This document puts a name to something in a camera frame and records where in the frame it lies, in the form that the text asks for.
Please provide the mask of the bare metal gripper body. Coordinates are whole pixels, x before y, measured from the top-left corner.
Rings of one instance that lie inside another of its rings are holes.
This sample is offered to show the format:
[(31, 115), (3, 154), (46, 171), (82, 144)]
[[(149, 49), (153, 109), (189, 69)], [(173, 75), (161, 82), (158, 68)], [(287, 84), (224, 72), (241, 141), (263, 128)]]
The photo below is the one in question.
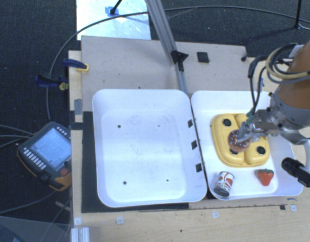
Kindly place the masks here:
[(261, 128), (265, 130), (265, 137), (285, 135), (291, 132), (290, 122), (286, 116), (278, 109), (261, 109), (256, 111), (252, 120), (250, 121), (250, 130), (252, 128)]

